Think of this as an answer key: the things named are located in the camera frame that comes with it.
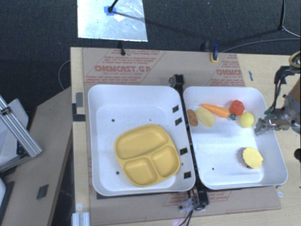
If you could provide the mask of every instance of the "cardboard sheet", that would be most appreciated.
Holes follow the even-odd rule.
[[[236,54],[219,54],[212,63],[209,53],[151,50],[84,48],[84,85],[89,164],[91,225],[141,222],[186,216],[178,204],[188,199],[186,192],[105,198],[92,185],[91,146],[87,94],[96,84],[168,85],[174,74],[183,74],[188,86],[244,86]],[[275,187],[211,191],[209,205],[193,217],[277,210],[281,208]]]

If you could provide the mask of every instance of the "toy carrot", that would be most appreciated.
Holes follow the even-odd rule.
[[[230,111],[226,108],[217,105],[208,105],[208,104],[201,104],[201,106],[220,117],[226,118],[230,116]]]

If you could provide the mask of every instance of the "blue tape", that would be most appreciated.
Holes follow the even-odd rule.
[[[251,81],[253,81],[253,78],[252,78],[252,73],[251,73],[251,71],[249,71],[249,76],[250,76],[250,79],[251,79]]]
[[[103,7],[104,12],[106,13],[107,16],[114,16],[114,13],[117,13],[117,9],[113,7],[113,11],[109,13],[108,9],[110,6]]]

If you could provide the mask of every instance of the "toy food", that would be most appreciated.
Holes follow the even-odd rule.
[[[259,153],[259,151],[255,150],[252,147],[246,147],[243,150],[243,159],[245,163],[253,169],[257,169],[261,166],[263,157]]]
[[[195,110],[197,117],[207,127],[212,127],[215,124],[214,115],[207,109],[200,107]]]
[[[220,117],[226,118],[230,116],[230,111],[226,108],[217,105],[208,105],[208,104],[201,104],[201,106]]]
[[[254,124],[254,116],[249,112],[244,112],[239,118],[240,124],[243,127],[250,127]]]
[[[233,115],[241,115],[244,112],[244,110],[245,106],[239,100],[233,101],[229,108],[230,113]]]
[[[189,123],[192,126],[197,126],[198,125],[198,119],[197,119],[197,115],[195,114],[195,112],[193,110],[189,109],[187,111],[187,115],[188,115]]]

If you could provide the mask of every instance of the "toy lemon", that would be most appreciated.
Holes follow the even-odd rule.
[[[243,127],[250,127],[254,124],[254,116],[250,112],[244,112],[239,118]]]

